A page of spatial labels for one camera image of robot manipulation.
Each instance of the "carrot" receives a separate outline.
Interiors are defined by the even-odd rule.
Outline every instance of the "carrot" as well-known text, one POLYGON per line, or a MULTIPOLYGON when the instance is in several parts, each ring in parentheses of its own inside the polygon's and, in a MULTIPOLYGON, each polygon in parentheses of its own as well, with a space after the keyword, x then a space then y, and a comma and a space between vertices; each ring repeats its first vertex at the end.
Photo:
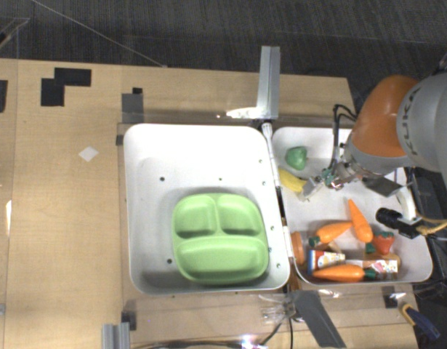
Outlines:
POLYGON ((350 221, 336 222, 334 224, 322 226, 317 230, 315 236, 309 238, 309 244, 310 246, 315 247, 320 242, 324 244, 330 243, 351 226, 353 226, 353 223, 350 221))
POLYGON ((371 230, 369 222, 359 208, 357 208, 352 199, 349 199, 347 203, 349 204, 351 219, 353 220, 354 231, 357 238, 364 243, 370 243, 374 238, 374 233, 371 230))
POLYGON ((375 249, 380 254, 389 254, 390 248, 395 241, 395 235, 390 231, 381 231, 374 234, 374 238, 371 243, 375 246, 375 249))
POLYGON ((299 231, 291 233, 291 243, 293 245, 294 257, 298 265, 302 265, 305 262, 304 247, 302 247, 302 237, 299 231))
POLYGON ((363 281, 365 277, 374 278, 373 270, 364 270, 358 265, 344 264, 329 268, 315 270, 312 273, 316 278, 328 279, 335 282, 356 283, 363 281))

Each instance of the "black cable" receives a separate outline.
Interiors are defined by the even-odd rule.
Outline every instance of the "black cable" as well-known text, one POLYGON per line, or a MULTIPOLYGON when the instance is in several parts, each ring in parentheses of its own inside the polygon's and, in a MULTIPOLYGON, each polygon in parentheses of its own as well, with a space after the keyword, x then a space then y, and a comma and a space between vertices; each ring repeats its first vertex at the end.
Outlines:
POLYGON ((343 110, 345 110, 351 116, 351 118, 357 119, 357 114, 356 113, 353 113, 350 108, 348 108, 347 106, 344 106, 344 105, 342 105, 340 103, 337 103, 334 106, 333 110, 337 112, 339 108, 342 108, 343 110))
POLYGON ((345 113, 340 113, 340 114, 338 115, 338 127, 339 127, 339 120, 341 119, 341 117, 344 117, 344 118, 349 119, 349 120, 351 120, 351 121, 355 121, 355 120, 356 120, 356 119, 353 118, 352 116, 349 116, 349 115, 347 115, 347 114, 345 114, 345 113))
POLYGON ((260 345, 265 345, 265 344, 267 344, 267 342, 269 342, 270 339, 271 339, 273 336, 275 336, 275 334, 278 332, 278 330, 280 329, 282 323, 283 323, 283 321, 281 321, 279 324, 277 324, 277 326, 276 326, 275 329, 272 331, 272 333, 269 334, 269 335, 268 335, 268 336, 267 336, 267 337, 260 343, 260 345))
POLYGON ((289 333, 291 335, 289 347, 290 349, 293 349, 294 345, 293 322, 291 321, 291 318, 288 318, 288 321, 289 321, 289 333))
POLYGON ((186 349, 196 346, 202 346, 202 345, 213 345, 213 346, 222 346, 230 349, 241 349, 241 344, 236 342, 221 342, 221 341, 176 341, 176 342, 169 342, 167 344, 161 344, 161 345, 144 345, 136 347, 135 349, 186 349))
POLYGON ((333 168, 334 164, 337 162, 337 148, 338 148, 338 134, 339 134, 339 123, 338 123, 338 105, 333 107, 333 151, 331 153, 330 164, 328 169, 333 168))

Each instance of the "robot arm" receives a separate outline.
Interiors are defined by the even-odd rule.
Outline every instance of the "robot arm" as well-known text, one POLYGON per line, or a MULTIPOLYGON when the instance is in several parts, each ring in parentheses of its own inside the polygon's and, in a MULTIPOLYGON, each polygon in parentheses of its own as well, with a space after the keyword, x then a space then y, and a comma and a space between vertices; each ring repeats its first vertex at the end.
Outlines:
POLYGON ((327 183, 338 189, 412 166, 441 172, 447 188, 447 72, 421 82, 399 75, 381 81, 327 183))

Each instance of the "glass panel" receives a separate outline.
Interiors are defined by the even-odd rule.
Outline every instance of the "glass panel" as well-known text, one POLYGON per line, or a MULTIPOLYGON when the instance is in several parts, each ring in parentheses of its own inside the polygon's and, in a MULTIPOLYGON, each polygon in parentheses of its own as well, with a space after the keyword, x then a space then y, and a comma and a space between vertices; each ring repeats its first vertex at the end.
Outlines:
POLYGON ((0 17, 0 348, 7 302, 18 77, 17 60, 1 57, 17 58, 18 32, 25 22, 0 17))

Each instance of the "wire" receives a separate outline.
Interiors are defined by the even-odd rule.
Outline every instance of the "wire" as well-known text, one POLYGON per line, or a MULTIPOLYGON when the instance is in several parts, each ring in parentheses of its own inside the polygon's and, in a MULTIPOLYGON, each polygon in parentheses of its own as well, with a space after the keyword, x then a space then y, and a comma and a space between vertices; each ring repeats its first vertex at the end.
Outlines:
POLYGON ((433 239, 436 241, 447 241, 447 238, 434 237, 433 239))
POLYGON ((427 221, 430 224, 442 224, 442 223, 447 222, 447 218, 443 218, 443 219, 428 218, 418 212, 417 212, 417 216, 421 217, 424 221, 427 221))
POLYGON ((291 318, 288 318, 288 321, 289 321, 289 334, 290 334, 289 347, 290 347, 290 349, 293 349, 293 345, 294 345, 293 322, 291 321, 291 318))
POLYGON ((341 105, 337 103, 333 107, 333 152, 331 154, 331 160, 330 164, 328 166, 328 169, 333 169, 331 171, 331 174, 334 173, 334 167, 335 164, 338 162, 338 155, 339 155, 339 125, 341 118, 346 118, 351 121, 357 120, 357 115, 353 113, 347 106, 341 105), (338 109, 343 109, 346 111, 346 113, 340 113, 338 114, 338 109))
POLYGON ((281 321, 279 324, 276 325, 275 329, 272 331, 271 334, 269 334, 263 341, 261 341, 260 345, 265 345, 267 344, 267 342, 270 341, 270 339, 275 336, 275 334, 278 332, 278 330, 281 327, 281 324, 283 323, 283 321, 281 321))
POLYGON ((67 15, 64 15, 63 13, 60 13, 60 12, 58 12, 57 10, 55 10, 55 9, 53 9, 53 8, 51 8, 51 7, 48 7, 47 5, 42 4, 40 1, 37 1, 37 0, 29 0, 29 1, 32 1, 34 4, 37 4, 37 5, 39 5, 40 7, 43 7, 43 8, 45 8, 45 9, 49 10, 50 12, 55 13, 56 15, 59 15, 59 16, 65 18, 66 20, 69 20, 69 21, 71 21, 71 22, 73 22, 73 23, 75 23, 75 24, 77 24, 77 25, 80 25, 81 27, 83 27, 83 28, 85 28, 85 29, 87 29, 87 30, 89 30, 89 31, 91 31, 91 32, 93 32, 93 33, 95 33, 95 34, 97 34, 98 36, 104 38, 105 40, 108 40, 110 43, 113 43, 113 44, 115 44, 115 45, 118 45, 119 47, 121 47, 121 48, 123 48, 123 49, 125 49, 125 50, 128 50, 128 51, 130 51, 131 53, 134 53, 134 54, 136 54, 136 55, 138 55, 138 56, 140 56, 140 57, 142 57, 142 58, 144 58, 144 59, 146 59, 146 60, 148 60, 148 61, 150 61, 150 62, 152 62, 152 63, 155 63, 156 65, 158 65, 158 66, 160 66, 160 67, 166 67, 166 65, 162 65, 161 63, 159 63, 159 62, 153 60, 152 58, 148 57, 147 55, 144 55, 144 54, 141 53, 141 52, 138 52, 138 51, 136 51, 136 50, 134 50, 134 49, 132 49, 132 48, 130 48, 130 47, 127 47, 126 45, 120 43, 119 41, 116 41, 116 40, 113 40, 113 39, 109 38, 108 36, 104 35, 103 33, 101 33, 101 32, 99 32, 99 31, 95 30, 94 28, 91 28, 91 27, 89 27, 88 25, 85 25, 84 23, 82 23, 82 22, 80 22, 80 21, 78 21, 78 20, 75 20, 75 19, 72 18, 72 17, 69 17, 69 16, 67 16, 67 15))
POLYGON ((434 228, 430 228, 428 226, 425 225, 420 225, 416 227, 416 230, 421 233, 423 236, 427 236, 430 234, 434 234, 444 228, 447 227, 447 221, 446 222, 441 222, 439 225, 435 226, 434 228))
POLYGON ((241 344, 236 342, 221 342, 221 341, 176 341, 167 344, 158 345, 143 345, 135 349, 186 349, 196 346, 222 346, 230 349, 241 349, 241 344))
POLYGON ((436 70, 433 72, 433 75, 436 75, 437 73, 441 73, 445 70, 447 70, 447 52, 444 54, 443 58, 441 58, 436 70))

